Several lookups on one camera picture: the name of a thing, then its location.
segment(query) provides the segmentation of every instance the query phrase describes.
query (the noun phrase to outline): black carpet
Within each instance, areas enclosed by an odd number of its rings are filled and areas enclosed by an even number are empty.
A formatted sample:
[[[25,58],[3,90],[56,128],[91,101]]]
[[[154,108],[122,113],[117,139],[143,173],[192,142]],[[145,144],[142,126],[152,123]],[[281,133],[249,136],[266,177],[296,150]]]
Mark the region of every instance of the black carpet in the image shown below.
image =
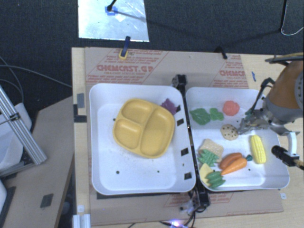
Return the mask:
[[[149,43],[131,48],[227,53],[288,54],[303,51],[303,31],[279,32],[284,0],[144,0]],[[77,0],[0,0],[0,56],[71,84],[72,47],[121,47],[119,41],[78,38]],[[303,26],[304,0],[288,0],[285,33]],[[32,118],[38,110],[71,96],[68,87],[14,70]],[[0,79],[16,83],[7,69]],[[0,81],[13,103],[20,94]]]

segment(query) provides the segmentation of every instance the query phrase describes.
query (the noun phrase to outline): cable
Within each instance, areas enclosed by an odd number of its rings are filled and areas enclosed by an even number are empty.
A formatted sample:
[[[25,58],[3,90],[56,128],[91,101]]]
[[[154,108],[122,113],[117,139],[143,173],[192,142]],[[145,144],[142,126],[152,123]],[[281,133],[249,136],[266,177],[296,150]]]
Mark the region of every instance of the cable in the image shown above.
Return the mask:
[[[193,211],[193,213],[191,214],[191,216],[188,219],[188,221],[184,224],[185,226],[187,226],[193,219],[195,219],[195,212],[196,211]]]
[[[197,213],[202,213],[206,210],[206,207],[203,207],[202,209],[200,209],[200,207],[196,210]]]
[[[285,5],[285,13],[284,13],[284,19],[283,19],[283,23],[282,23],[282,27],[281,27],[281,33],[284,35],[284,36],[294,36],[296,35],[297,33],[299,33],[304,27],[300,28],[297,32],[293,33],[293,34],[285,34],[284,33],[284,24],[285,24],[285,17],[286,17],[286,13],[287,13],[287,4]]]
[[[257,105],[257,101],[260,99],[260,97],[261,97],[261,95],[262,95],[264,89],[265,89],[266,87],[272,88],[272,86],[269,86],[268,83],[274,84],[275,81],[274,81],[272,78],[267,78],[267,79],[265,79],[265,80],[262,82],[262,84],[261,84],[261,89],[260,89],[260,91],[258,92],[257,97],[256,97],[256,101],[253,103],[252,107],[245,113],[245,115],[250,116],[250,115],[252,114],[252,112],[254,111],[254,109],[255,109],[255,107],[256,107],[256,105]]]
[[[304,171],[304,162],[301,160],[294,160],[296,166]]]
[[[165,226],[171,226],[172,224],[169,222],[164,222],[164,221],[160,221],[161,224],[165,225]]]
[[[0,78],[0,81],[4,82],[4,83],[7,83],[7,84],[10,84],[11,86],[14,86],[20,93],[21,97],[22,97],[22,91],[18,88],[17,85],[13,84],[12,82],[8,81],[8,80],[5,80],[5,79],[1,79]]]
[[[193,226],[194,226],[194,222],[195,222],[195,214],[196,214],[196,212],[194,212],[194,213],[193,213],[193,221],[192,221],[191,228],[193,228]]]
[[[2,61],[5,65],[8,66],[7,62],[6,62],[1,56],[0,56],[0,59],[1,59],[1,61]],[[16,76],[16,74],[14,73],[14,71],[13,71],[11,68],[9,68],[9,71],[13,74],[14,78],[16,79],[16,81],[17,81],[17,83],[18,83],[18,85],[19,85],[19,90],[20,90],[20,92],[21,92],[21,101],[24,102],[24,93],[23,93],[23,88],[22,88],[22,86],[21,86],[21,83],[20,83],[18,77]]]
[[[128,228],[131,228],[133,225],[135,225],[136,223],[133,223],[132,225],[130,225]]]
[[[12,65],[0,65],[0,67],[7,67],[7,68],[15,68],[15,69],[24,70],[24,71],[27,71],[27,72],[30,72],[30,73],[36,74],[36,75],[38,75],[38,76],[41,76],[41,77],[47,78],[47,79],[49,79],[49,80],[51,80],[51,81],[54,81],[54,82],[56,82],[56,83],[59,83],[59,84],[61,84],[61,85],[66,86],[66,87],[72,88],[72,86],[71,86],[71,85],[68,85],[68,84],[66,84],[66,83],[63,83],[63,82],[61,82],[61,81],[57,80],[57,79],[51,78],[51,77],[49,77],[49,76],[47,76],[47,75],[44,75],[44,74],[41,74],[41,73],[35,72],[35,71],[33,71],[33,70],[30,70],[30,69],[27,69],[27,68],[24,68],[24,67],[12,66]]]

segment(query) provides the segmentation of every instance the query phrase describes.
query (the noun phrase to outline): white tray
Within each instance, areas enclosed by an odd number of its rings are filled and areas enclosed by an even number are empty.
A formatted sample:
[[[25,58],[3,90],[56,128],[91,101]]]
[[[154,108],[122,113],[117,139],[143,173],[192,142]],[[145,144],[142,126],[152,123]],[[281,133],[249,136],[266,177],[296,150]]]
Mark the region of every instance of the white tray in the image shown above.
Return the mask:
[[[211,189],[203,183],[206,188],[212,191],[279,189],[286,187],[289,183],[287,166],[271,153],[271,148],[274,145],[279,145],[275,132],[271,130],[253,130],[250,134],[240,135],[234,141],[224,139],[220,132],[220,128],[224,124],[231,124],[236,128],[239,127],[241,119],[245,117],[245,112],[254,103],[257,93],[257,90],[203,87],[193,87],[186,93],[189,111],[205,108],[209,112],[210,108],[215,107],[218,111],[222,112],[223,105],[227,100],[237,102],[240,106],[240,110],[235,116],[224,115],[225,119],[223,121],[211,120],[203,126],[196,123],[189,114],[196,153],[204,139],[209,138],[224,147],[223,156],[233,152],[241,152],[246,157],[248,154],[251,154],[249,138],[254,134],[261,137],[265,148],[267,159],[265,164],[259,165],[255,164],[254,161],[248,161],[246,168],[225,175],[224,179],[226,182],[215,189]],[[262,100],[259,100],[256,109],[261,107]],[[217,164],[213,169],[220,171]]]
[[[180,106],[172,141],[160,158],[148,159],[119,146],[112,134],[123,104],[140,98],[161,105],[169,98]],[[92,183],[104,195],[187,192],[196,182],[183,99],[170,86],[97,84],[90,90]]]

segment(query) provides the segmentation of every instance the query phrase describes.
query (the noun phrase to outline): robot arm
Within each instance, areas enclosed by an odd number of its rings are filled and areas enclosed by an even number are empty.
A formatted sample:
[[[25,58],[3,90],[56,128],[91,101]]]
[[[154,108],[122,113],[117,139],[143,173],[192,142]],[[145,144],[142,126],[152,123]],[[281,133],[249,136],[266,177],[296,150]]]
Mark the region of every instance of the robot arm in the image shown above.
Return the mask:
[[[272,153],[288,166],[298,166],[303,169],[303,162],[296,154],[296,138],[299,132],[287,130],[284,125],[303,117],[303,53],[287,55],[267,60],[270,63],[281,63],[286,66],[278,79],[264,80],[256,102],[246,112],[238,129],[239,134],[248,133],[254,129],[270,128],[280,136],[287,136],[288,151],[282,147],[274,146]],[[261,109],[255,109],[257,101],[261,98],[263,90],[272,84],[272,89],[263,100]]]

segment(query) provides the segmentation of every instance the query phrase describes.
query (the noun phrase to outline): black cable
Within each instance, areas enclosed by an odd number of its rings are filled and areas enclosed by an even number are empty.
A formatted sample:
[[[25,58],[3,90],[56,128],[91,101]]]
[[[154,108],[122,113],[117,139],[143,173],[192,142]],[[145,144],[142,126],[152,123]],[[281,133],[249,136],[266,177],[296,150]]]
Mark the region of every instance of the black cable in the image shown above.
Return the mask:
[[[268,83],[274,84],[275,82],[274,82],[274,80],[273,80],[272,78],[267,78],[267,79],[265,79],[265,80],[262,82],[262,84],[261,84],[261,89],[260,89],[260,91],[258,92],[257,97],[256,97],[256,101],[253,103],[252,107],[251,107],[245,114],[251,114],[251,113],[254,111],[254,109],[255,109],[255,107],[256,107],[256,105],[257,105],[257,101],[260,99],[260,97],[261,97],[261,95],[262,95],[262,93],[263,93],[263,91],[264,91],[264,89],[265,89],[266,87],[272,88],[271,86],[268,85]]]
[[[206,210],[206,207],[204,207],[202,210],[200,210],[200,208],[198,208],[197,210],[196,210],[196,212],[197,213],[202,213],[202,212],[204,212]]]
[[[195,214],[195,211],[191,214],[191,216],[188,219],[188,221],[184,224],[185,226],[187,226],[193,220],[194,214]]]
[[[164,222],[164,221],[159,221],[161,224],[165,225],[165,226],[171,226],[172,224],[168,223],[168,222]]]
[[[131,228],[133,225],[135,225],[136,223],[131,224],[128,228]]]
[[[192,222],[191,228],[193,228],[193,226],[194,226],[194,222],[195,222],[195,214],[196,214],[196,212],[193,212],[193,222]]]

